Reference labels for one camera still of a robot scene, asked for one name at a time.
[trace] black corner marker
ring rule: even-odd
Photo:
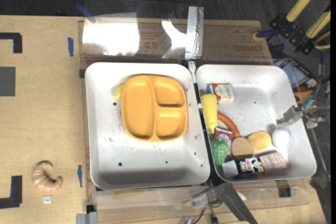
[[[0,33],[0,39],[12,39],[13,53],[22,53],[22,35],[20,35],[20,33]]]
[[[22,176],[12,176],[10,197],[0,198],[0,209],[20,207],[22,203]]]

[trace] green toy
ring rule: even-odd
[[[221,166],[221,164],[225,161],[229,146],[224,140],[222,140],[221,137],[219,137],[218,139],[212,140],[211,149],[214,156],[215,165]]]

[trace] gray square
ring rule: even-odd
[[[0,96],[15,96],[15,67],[0,67]]]

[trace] orange divided plate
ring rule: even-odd
[[[122,90],[122,121],[126,132],[144,141],[181,137],[188,123],[183,87],[163,76],[130,78]]]

